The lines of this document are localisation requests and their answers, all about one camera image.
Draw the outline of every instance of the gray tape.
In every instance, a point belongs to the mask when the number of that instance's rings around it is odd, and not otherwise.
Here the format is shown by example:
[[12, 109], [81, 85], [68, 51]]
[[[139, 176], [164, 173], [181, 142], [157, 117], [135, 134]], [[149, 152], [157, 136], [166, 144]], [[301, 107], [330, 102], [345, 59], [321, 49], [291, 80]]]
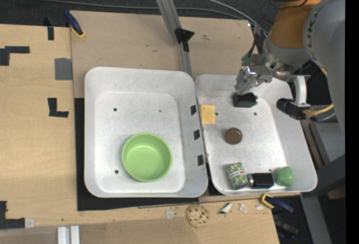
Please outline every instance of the gray tape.
[[55, 80], [72, 80], [72, 60], [68, 58], [55, 59]]

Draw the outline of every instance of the green can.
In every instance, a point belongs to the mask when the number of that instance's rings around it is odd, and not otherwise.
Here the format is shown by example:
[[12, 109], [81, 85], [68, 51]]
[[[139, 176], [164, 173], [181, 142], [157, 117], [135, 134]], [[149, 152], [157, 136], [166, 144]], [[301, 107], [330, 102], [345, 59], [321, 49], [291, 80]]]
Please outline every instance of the green can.
[[233, 188], [238, 189], [249, 185], [242, 163], [236, 163], [226, 168], [228, 179]]

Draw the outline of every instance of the white cable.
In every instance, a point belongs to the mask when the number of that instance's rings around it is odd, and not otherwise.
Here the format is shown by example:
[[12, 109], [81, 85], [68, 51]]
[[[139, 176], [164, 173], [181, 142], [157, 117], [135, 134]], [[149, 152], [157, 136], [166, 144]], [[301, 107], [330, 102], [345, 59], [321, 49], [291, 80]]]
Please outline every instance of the white cable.
[[253, 24], [257, 24], [257, 22], [256, 22], [255, 20], [253, 20], [251, 17], [249, 17], [249, 16], [246, 15], [245, 13], [243, 13], [243, 12], [237, 10], [236, 8], [233, 8], [233, 7], [231, 7], [231, 6], [229, 6], [229, 5], [225, 4], [225, 3], [221, 3], [221, 2], [216, 1], [216, 0], [207, 0], [207, 1], [214, 2], [214, 3], [219, 4], [219, 5], [221, 5], [221, 6], [230, 8], [231, 10], [234, 10], [235, 12], [239, 13], [240, 15], [246, 17], [248, 20], [250, 20], [251, 22], [253, 22]]

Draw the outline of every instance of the yellow sponge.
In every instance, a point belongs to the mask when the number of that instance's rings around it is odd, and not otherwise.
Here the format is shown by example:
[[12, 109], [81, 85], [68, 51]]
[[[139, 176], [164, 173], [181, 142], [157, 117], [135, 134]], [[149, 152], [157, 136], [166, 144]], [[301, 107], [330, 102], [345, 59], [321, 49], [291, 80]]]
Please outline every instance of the yellow sponge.
[[215, 124], [215, 105], [200, 105], [200, 112], [203, 125]]

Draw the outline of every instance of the clamp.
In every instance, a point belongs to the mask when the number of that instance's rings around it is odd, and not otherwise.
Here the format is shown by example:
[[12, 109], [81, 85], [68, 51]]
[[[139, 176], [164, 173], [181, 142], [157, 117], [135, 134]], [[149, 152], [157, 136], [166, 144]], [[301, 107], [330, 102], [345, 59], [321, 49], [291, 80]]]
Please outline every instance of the clamp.
[[294, 208], [291, 207], [290, 205], [288, 205], [287, 203], [279, 200], [279, 199], [275, 199], [272, 196], [270, 196], [267, 193], [264, 193], [262, 195], [262, 197], [260, 198], [260, 201], [262, 202], [262, 204], [264, 204], [265, 206], [274, 209], [274, 208], [278, 208], [284, 212], [288, 212], [288, 213], [293, 213]]
[[79, 23], [76, 21], [75, 17], [68, 11], [63, 13], [66, 21], [70, 24], [72, 32], [80, 39], [82, 39], [86, 32], [80, 27]]
[[280, 215], [278, 215], [280, 212], [293, 213], [294, 208], [279, 199], [273, 198], [267, 193], [264, 193], [261, 196], [260, 201], [263, 205], [271, 209], [278, 208], [279, 211], [273, 213], [274, 224], [277, 228], [278, 236], [292, 240], [295, 239], [299, 230], [296, 227], [293, 227], [282, 221]]

